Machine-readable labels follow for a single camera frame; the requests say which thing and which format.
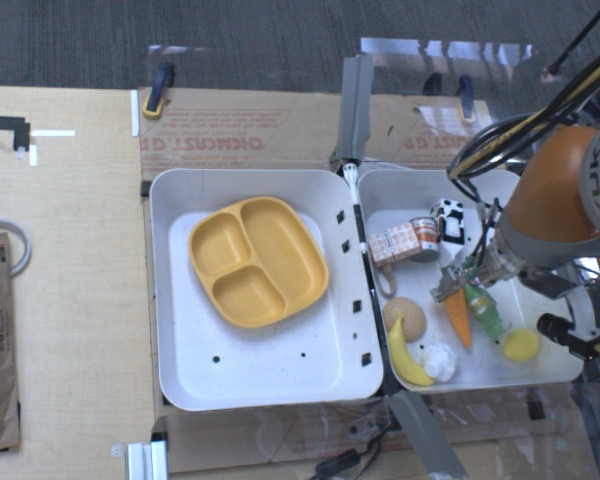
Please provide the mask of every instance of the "wooden table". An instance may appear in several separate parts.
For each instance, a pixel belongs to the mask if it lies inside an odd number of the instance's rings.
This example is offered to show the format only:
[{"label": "wooden table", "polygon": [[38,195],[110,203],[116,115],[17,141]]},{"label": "wooden table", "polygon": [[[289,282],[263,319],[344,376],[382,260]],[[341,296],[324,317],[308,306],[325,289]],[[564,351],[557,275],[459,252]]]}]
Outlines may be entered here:
[{"label": "wooden table", "polygon": [[[32,130],[38,165],[0,131],[0,218],[29,234],[13,280],[21,444],[0,480],[124,479],[125,446],[156,418],[138,138],[129,91],[0,87],[0,115]],[[13,241],[14,255],[18,254]],[[569,431],[454,445],[473,479],[597,478],[580,413]],[[304,478],[314,462],[178,478]],[[429,478],[412,450],[383,454],[368,478]]]}]

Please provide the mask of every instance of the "black wire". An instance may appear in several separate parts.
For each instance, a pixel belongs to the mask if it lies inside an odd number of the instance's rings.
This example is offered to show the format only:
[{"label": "black wire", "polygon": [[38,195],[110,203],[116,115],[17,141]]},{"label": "black wire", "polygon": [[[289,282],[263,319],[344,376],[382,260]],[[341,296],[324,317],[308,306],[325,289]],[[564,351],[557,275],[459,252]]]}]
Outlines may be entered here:
[{"label": "black wire", "polygon": [[487,238],[486,238],[487,230],[486,230],[486,226],[484,223],[484,219],[480,219],[480,229],[481,229],[481,231],[480,231],[480,238],[478,238],[478,243],[473,248],[473,251],[471,251],[471,256],[474,258],[482,250],[482,247],[484,247],[485,244],[487,243]]},{"label": "black wire", "polygon": [[[600,56],[598,56],[593,62],[589,63],[585,69],[583,69],[576,77],[571,80],[567,86],[560,91],[560,93],[542,110],[538,115],[524,125],[520,130],[513,134],[507,142],[498,146],[492,152],[492,157],[488,159],[481,159],[476,164],[467,168],[464,172],[458,175],[458,178],[472,178],[483,174],[498,165],[509,160],[511,157],[520,153],[526,147],[533,142],[538,141],[544,137],[549,131],[555,128],[557,124],[562,121],[569,119],[571,114],[576,108],[582,105],[588,98],[591,97],[600,87],[600,77],[591,82],[586,88],[581,90],[571,100],[567,101],[567,98],[571,93],[578,88],[596,69],[600,67]],[[454,159],[447,168],[447,174],[450,174],[460,163],[466,158],[469,158],[473,153],[479,149],[485,147],[491,141],[496,140],[502,134],[511,130],[514,126],[523,122],[528,117],[524,116],[513,116],[505,121],[497,123],[496,125],[489,126],[484,130],[478,132],[465,146],[458,152]],[[527,135],[541,126],[541,129],[534,135],[527,137]],[[494,157],[501,156],[498,160],[494,160]]]},{"label": "black wire", "polygon": [[584,265],[577,265],[576,267],[584,272],[589,272],[591,274],[595,274],[596,276],[600,276],[600,270],[593,270],[592,268],[585,267]]},{"label": "black wire", "polygon": [[591,29],[596,25],[596,23],[598,23],[599,20],[600,20],[600,10],[595,14],[595,16],[591,19],[591,21],[589,23],[587,23],[587,25],[576,36],[576,38],[571,42],[571,44],[569,46],[567,46],[566,50],[564,52],[562,52],[560,57],[558,57],[558,59],[553,64],[551,64],[549,67],[547,67],[547,73],[549,73],[550,75],[555,75],[558,72],[562,63],[566,60],[566,58],[569,55],[571,55],[571,52],[573,52],[575,47],[578,46],[580,41],[582,41],[585,38],[585,36],[591,31]]},{"label": "black wire", "polygon": [[[359,458],[364,457],[365,455],[369,454],[369,452],[375,447],[375,450],[373,451],[373,454],[371,455],[371,458],[367,461],[367,463],[364,465],[364,467],[362,468],[362,470],[358,473],[358,475],[355,477],[354,480],[357,480],[358,478],[360,478],[362,476],[362,474],[367,471],[371,465],[376,461],[376,459],[378,458],[378,456],[380,455],[380,450],[381,450],[381,446],[380,446],[380,442],[382,441],[382,438],[385,436],[385,434],[387,432],[389,432],[390,430],[397,430],[400,428],[400,425],[398,424],[398,422],[393,421],[392,423],[388,424],[386,427],[384,427],[376,436],[372,437],[368,442],[367,442],[367,446],[364,452],[358,454]],[[324,462],[327,461],[323,461],[321,462],[318,466],[316,466],[316,470],[320,467],[321,464],[324,464]],[[329,480],[328,478],[325,477],[321,477],[319,474],[315,474],[313,475],[311,478],[309,478],[309,480]]]},{"label": "black wire", "polygon": [[467,196],[469,199],[471,199],[474,203],[480,203],[480,196],[475,193],[475,192],[469,192],[469,190],[467,190],[465,187],[463,187],[460,183],[461,180],[451,180],[451,183],[453,183],[456,188],[462,192],[465,196]]},{"label": "black wire", "polygon": [[478,259],[476,260],[475,266],[479,267],[484,261],[484,254],[487,249],[487,233],[489,228],[486,224],[482,225],[482,234],[480,235],[480,250],[478,251]]},{"label": "black wire", "polygon": [[505,151],[507,151],[506,148],[504,148],[504,147],[496,148],[495,151],[497,151],[497,153],[495,153],[495,154],[496,154],[496,156],[499,156],[498,160],[492,161],[489,164],[487,164],[486,166],[482,166],[480,168],[474,167],[473,170],[470,171],[470,176],[471,177],[479,176],[481,174],[484,174],[487,171],[492,170],[493,168],[497,167],[498,165],[505,163],[506,161],[510,160],[512,157],[514,157],[517,154],[524,151],[531,144],[538,142],[540,139],[547,136],[551,131],[553,131],[556,128],[556,126],[558,124],[569,121],[570,120],[569,116],[573,113],[573,111],[576,110],[584,101],[586,101],[591,96],[591,94],[593,92],[595,92],[599,87],[600,87],[600,78],[595,80],[594,82],[592,82],[592,84],[587,88],[587,90],[585,91],[587,94],[584,94],[582,97],[574,98],[568,104],[566,104],[566,106],[560,112],[558,112],[553,118],[547,120],[545,126],[540,131],[536,132],[533,135],[528,136],[524,140],[520,140],[517,145],[514,143],[513,146],[509,146],[510,149],[506,153],[505,153]]}]

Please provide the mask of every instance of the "black cable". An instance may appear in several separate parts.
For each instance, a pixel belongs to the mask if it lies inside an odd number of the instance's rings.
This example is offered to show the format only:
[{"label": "black cable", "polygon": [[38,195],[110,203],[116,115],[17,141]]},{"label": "black cable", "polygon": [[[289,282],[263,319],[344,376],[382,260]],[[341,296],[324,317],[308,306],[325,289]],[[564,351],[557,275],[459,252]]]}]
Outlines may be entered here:
[{"label": "black cable", "polygon": [[480,250],[478,251],[478,259],[475,262],[475,266],[479,267],[482,265],[484,261],[484,254],[487,249],[487,233],[489,232],[489,227],[486,224],[482,224],[482,234],[480,235]]},{"label": "black cable", "polygon": [[478,243],[476,243],[476,246],[470,254],[472,258],[475,258],[487,243],[487,227],[484,224],[484,219],[480,219],[480,229],[480,238],[478,238]]},{"label": "black cable", "polygon": [[595,16],[591,19],[591,21],[589,23],[587,23],[587,25],[576,36],[576,38],[571,42],[571,44],[569,46],[567,46],[566,50],[564,52],[562,52],[560,57],[558,57],[558,59],[553,64],[551,64],[549,67],[547,67],[547,69],[546,69],[547,73],[549,73],[552,76],[555,76],[558,73],[558,70],[560,69],[560,66],[562,65],[562,63],[566,60],[566,58],[569,55],[571,55],[571,52],[573,52],[575,47],[578,46],[580,41],[582,41],[585,38],[585,36],[591,31],[591,29],[596,25],[596,23],[598,23],[599,20],[600,20],[600,10],[595,14]]},{"label": "black cable", "polygon": [[[491,158],[477,160],[474,165],[469,166],[463,172],[457,175],[458,178],[472,178],[483,174],[498,165],[509,160],[511,157],[520,153],[533,142],[541,139],[549,131],[553,130],[557,124],[569,120],[569,115],[580,105],[587,101],[591,95],[600,87],[600,76],[593,80],[587,87],[574,95],[570,100],[569,96],[578,89],[597,69],[600,68],[600,56],[589,63],[543,110],[531,119],[527,124],[517,130],[503,144],[497,146],[491,152]],[[465,146],[458,152],[447,168],[447,174],[451,173],[466,159],[470,158],[476,151],[486,147],[491,141],[497,140],[501,135],[507,133],[515,126],[524,122],[529,117],[513,116],[505,121],[491,125],[478,132]],[[540,127],[532,136],[528,134]]]},{"label": "black cable", "polygon": [[469,192],[469,190],[467,190],[460,184],[460,180],[451,180],[451,183],[453,183],[460,192],[462,192],[465,196],[471,199],[474,203],[481,202],[480,196],[477,193]]},{"label": "black cable", "polygon": [[360,459],[368,455],[369,452],[373,450],[371,458],[367,461],[362,470],[355,477],[355,480],[357,480],[362,476],[362,474],[365,471],[367,471],[371,467],[371,465],[378,458],[378,455],[380,455],[380,441],[385,436],[385,434],[390,430],[397,430],[399,428],[400,425],[394,421],[386,427],[384,427],[376,436],[374,436],[369,440],[369,442],[367,442],[367,446],[364,452],[360,453],[354,448],[351,448],[349,450],[344,451],[337,457],[333,457],[331,459],[326,459],[322,461],[316,466],[316,473],[309,480],[329,480],[334,476],[340,474],[342,471],[350,469],[360,464]]}]

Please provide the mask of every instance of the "toy carrot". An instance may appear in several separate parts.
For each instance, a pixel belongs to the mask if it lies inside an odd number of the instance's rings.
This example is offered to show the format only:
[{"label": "toy carrot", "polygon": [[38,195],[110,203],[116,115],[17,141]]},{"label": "toy carrot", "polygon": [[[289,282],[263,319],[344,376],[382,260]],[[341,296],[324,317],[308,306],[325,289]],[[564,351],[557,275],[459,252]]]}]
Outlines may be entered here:
[{"label": "toy carrot", "polygon": [[460,288],[457,292],[449,295],[443,301],[449,320],[465,347],[471,347],[471,325],[469,324],[469,312],[464,290]]}]

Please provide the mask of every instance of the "metal bracket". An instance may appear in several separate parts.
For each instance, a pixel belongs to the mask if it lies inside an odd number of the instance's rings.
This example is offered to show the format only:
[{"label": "metal bracket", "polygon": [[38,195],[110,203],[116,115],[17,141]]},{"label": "metal bracket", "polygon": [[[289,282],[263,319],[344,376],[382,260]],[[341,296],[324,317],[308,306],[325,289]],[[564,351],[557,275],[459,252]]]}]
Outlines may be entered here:
[{"label": "metal bracket", "polygon": [[127,446],[127,480],[168,480],[167,442]]},{"label": "metal bracket", "polygon": [[31,145],[31,124],[24,117],[0,116],[0,130],[13,131],[13,150],[29,151]]},{"label": "metal bracket", "polygon": [[388,404],[431,478],[467,478],[467,471],[419,393],[400,391],[389,397]]},{"label": "metal bracket", "polygon": [[363,53],[345,59],[338,142],[330,160],[334,171],[343,161],[359,164],[364,159],[366,142],[371,135],[369,114],[372,82],[373,55]]},{"label": "metal bracket", "polygon": [[[558,269],[558,273],[573,282],[578,280],[578,271],[574,263],[567,263]],[[569,334],[583,341],[593,341],[600,337],[596,326],[596,313],[589,292],[583,285],[574,286],[565,294],[574,328]]]}]

